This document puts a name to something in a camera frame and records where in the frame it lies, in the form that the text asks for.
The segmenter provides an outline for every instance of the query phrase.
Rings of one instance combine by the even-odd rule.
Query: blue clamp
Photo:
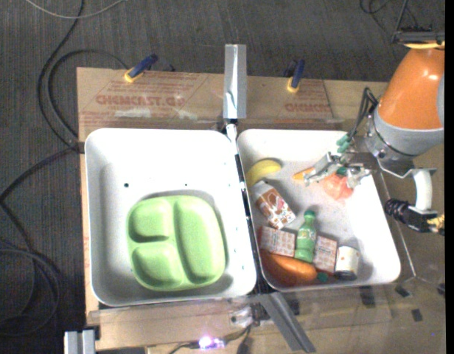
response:
[[[301,59],[297,66],[294,69],[293,76],[290,77],[289,81],[287,82],[287,90],[293,93],[296,93],[299,90],[299,82],[301,81],[302,74],[304,73],[304,67],[306,62],[304,59]]]
[[[129,69],[124,73],[124,78],[129,83],[133,83],[136,79],[141,77],[142,72],[145,69],[150,68],[153,64],[158,61],[158,56],[155,54],[147,56],[143,61],[137,64],[135,67]]]

